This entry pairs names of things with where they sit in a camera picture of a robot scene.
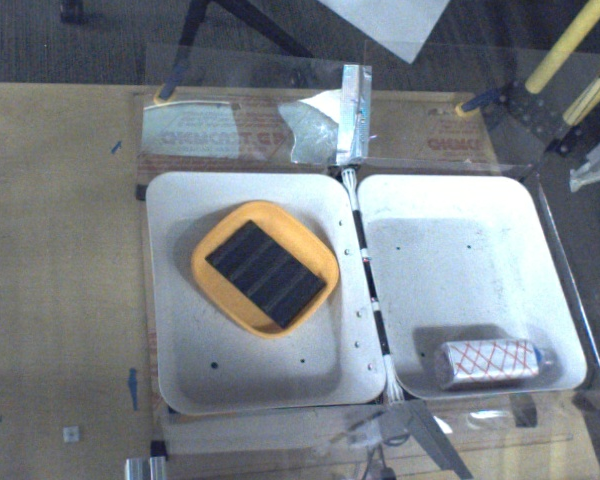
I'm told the thin black and white rod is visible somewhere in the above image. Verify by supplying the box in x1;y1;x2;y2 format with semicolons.
340;166;407;405

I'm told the orange plate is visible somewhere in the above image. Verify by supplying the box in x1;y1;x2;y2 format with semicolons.
190;199;341;341

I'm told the brown cardboard board red print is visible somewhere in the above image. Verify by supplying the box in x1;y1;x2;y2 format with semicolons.
132;86;577;457

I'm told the white plastic tray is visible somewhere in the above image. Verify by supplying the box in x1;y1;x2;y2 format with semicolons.
144;170;388;417
355;173;589;402

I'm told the clear bottle red lattice print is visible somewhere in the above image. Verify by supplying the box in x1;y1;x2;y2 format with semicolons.
432;338;557;392

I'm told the black office chair base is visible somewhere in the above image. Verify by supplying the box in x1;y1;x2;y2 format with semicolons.
59;0;316;100

